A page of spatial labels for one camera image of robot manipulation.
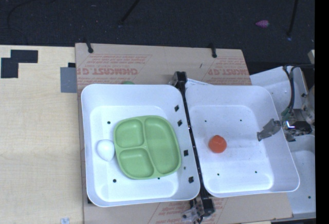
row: white egg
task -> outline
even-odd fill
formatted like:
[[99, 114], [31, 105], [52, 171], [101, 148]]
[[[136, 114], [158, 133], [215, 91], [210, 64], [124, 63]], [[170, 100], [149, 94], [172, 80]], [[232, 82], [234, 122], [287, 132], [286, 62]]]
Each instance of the white egg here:
[[98, 141], [96, 147], [98, 155], [105, 161], [111, 161], [114, 157], [114, 143], [111, 140], [103, 139]]

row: green plate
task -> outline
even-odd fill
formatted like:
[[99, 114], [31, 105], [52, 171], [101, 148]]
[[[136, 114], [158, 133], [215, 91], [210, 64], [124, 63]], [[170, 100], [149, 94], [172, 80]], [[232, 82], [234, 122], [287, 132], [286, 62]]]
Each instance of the green plate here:
[[114, 128], [114, 146], [121, 170], [133, 179], [163, 177], [180, 167], [175, 131], [160, 116], [120, 121]]

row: white tray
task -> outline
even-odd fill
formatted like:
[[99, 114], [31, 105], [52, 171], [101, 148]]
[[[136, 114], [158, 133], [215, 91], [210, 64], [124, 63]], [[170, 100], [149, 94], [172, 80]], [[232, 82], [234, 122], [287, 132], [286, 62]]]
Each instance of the white tray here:
[[[92, 84], [83, 89], [81, 101], [87, 194], [95, 205], [191, 200], [198, 195], [200, 182], [178, 89], [170, 85]], [[96, 146], [100, 140], [113, 140], [113, 129], [119, 121], [145, 115], [158, 115], [171, 123], [180, 148], [181, 166], [160, 179], [135, 180], [121, 171], [116, 156], [111, 161], [103, 160]]]
[[[299, 176], [283, 130], [261, 141], [257, 132], [279, 120], [270, 93], [260, 86], [194, 85], [186, 99], [206, 190], [215, 197], [290, 192]], [[208, 148], [214, 135], [223, 153]]]

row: cardboard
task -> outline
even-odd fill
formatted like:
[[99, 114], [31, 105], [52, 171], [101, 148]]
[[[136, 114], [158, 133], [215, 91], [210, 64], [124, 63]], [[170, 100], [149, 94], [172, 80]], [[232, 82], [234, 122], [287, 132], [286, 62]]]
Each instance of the cardboard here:
[[[77, 91], [81, 144], [82, 186], [85, 223], [160, 224], [186, 223], [181, 214], [188, 201], [148, 203], [100, 208], [88, 203], [85, 183], [85, 157], [81, 91], [89, 84], [168, 84], [176, 71], [189, 79], [213, 85], [251, 85], [241, 50], [217, 49], [217, 58], [208, 48], [158, 47], [139, 45], [76, 44]], [[292, 217], [286, 194], [262, 194], [213, 198], [216, 211], [202, 223], [229, 224]]]

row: orange ball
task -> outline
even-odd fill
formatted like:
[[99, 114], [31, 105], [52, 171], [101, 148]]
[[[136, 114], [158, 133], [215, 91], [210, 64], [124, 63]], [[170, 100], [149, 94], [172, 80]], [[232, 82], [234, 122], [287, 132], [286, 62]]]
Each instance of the orange ball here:
[[226, 149], [227, 143], [223, 137], [215, 135], [210, 139], [208, 146], [214, 153], [222, 153]]

